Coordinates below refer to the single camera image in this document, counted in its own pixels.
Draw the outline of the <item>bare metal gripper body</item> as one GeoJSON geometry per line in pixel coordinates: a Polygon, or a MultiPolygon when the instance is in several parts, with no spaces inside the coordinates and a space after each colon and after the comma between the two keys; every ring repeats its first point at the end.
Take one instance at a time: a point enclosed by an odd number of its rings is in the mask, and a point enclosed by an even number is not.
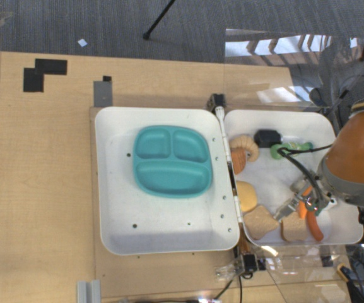
{"type": "Polygon", "coordinates": [[[310,174],[314,178],[314,184],[319,187],[319,192],[303,175],[290,186],[290,190],[293,192],[290,208],[298,208],[299,204],[304,204],[306,208],[333,208],[335,197],[331,193],[325,192],[319,176],[313,170],[310,174]]]}

